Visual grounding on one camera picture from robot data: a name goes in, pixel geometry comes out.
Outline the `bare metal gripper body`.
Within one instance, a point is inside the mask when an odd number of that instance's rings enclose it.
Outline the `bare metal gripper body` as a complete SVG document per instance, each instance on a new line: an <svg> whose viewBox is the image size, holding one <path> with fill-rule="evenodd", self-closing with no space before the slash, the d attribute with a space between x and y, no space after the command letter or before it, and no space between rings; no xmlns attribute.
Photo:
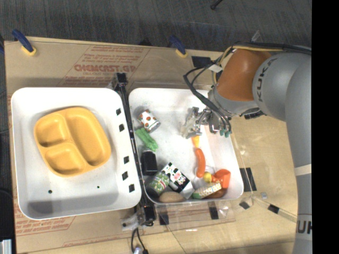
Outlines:
<svg viewBox="0 0 339 254"><path fill-rule="evenodd" d="M228 117L220 115L218 112L205 108L197 113L197 128L206 125L210 133L219 135L230 135L231 126Z"/></svg>

